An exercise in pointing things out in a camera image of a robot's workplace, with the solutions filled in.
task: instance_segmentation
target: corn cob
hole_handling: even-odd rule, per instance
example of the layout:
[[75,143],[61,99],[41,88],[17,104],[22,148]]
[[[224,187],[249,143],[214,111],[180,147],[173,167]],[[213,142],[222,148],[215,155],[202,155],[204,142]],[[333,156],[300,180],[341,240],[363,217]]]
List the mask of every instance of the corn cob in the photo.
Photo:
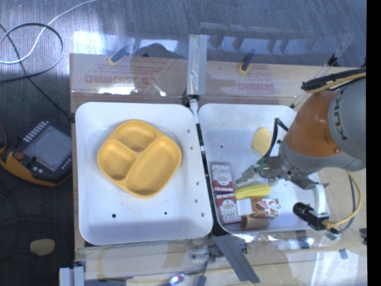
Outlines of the corn cob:
[[234,196],[237,200],[250,197],[265,197],[270,195],[271,187],[267,184],[253,184],[243,186],[234,191]]

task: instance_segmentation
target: yellow cable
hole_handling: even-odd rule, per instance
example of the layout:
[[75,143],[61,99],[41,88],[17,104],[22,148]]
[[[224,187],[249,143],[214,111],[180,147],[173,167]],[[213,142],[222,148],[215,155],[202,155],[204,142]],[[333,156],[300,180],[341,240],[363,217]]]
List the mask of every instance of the yellow cable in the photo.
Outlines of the yellow cable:
[[322,90],[328,89],[329,87],[336,86],[336,85],[339,85],[341,83],[347,82],[349,80],[358,79],[358,78],[361,78],[361,77],[364,77],[364,76],[367,76],[366,72],[350,75],[350,76],[347,76],[347,77],[343,77],[342,79],[334,80],[332,83],[324,85],[323,87],[319,87],[319,88],[312,89],[312,90],[306,90],[306,92],[307,93],[311,93],[311,94],[312,93],[316,93],[316,92],[320,92]]
[[363,198],[361,196],[361,191],[360,191],[360,187],[358,186],[357,182],[355,181],[355,179],[352,177],[352,175],[349,173],[349,172],[346,172],[348,174],[348,176],[351,178],[351,180],[353,181],[355,187],[356,187],[356,190],[357,190],[357,193],[358,193],[358,203],[357,203],[357,207],[356,209],[352,212],[352,214],[350,214],[348,217],[346,217],[345,219],[342,219],[342,220],[339,220],[337,222],[330,222],[330,221],[324,221],[322,222],[322,224],[324,224],[326,226],[326,229],[329,230],[330,228],[334,228],[338,225],[341,225],[342,223],[345,223],[347,221],[349,221],[350,219],[352,219],[357,213],[358,211],[360,210],[360,207],[361,207],[361,203],[363,202]]

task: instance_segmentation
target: yellow divided plate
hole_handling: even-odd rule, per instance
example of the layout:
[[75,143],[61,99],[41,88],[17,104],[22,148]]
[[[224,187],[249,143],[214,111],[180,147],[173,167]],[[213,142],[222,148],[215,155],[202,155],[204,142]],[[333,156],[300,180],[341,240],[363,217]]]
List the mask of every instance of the yellow divided plate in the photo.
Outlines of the yellow divided plate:
[[104,141],[96,162],[123,190],[151,198],[168,184],[181,159],[179,146],[164,132],[141,120],[128,120]]

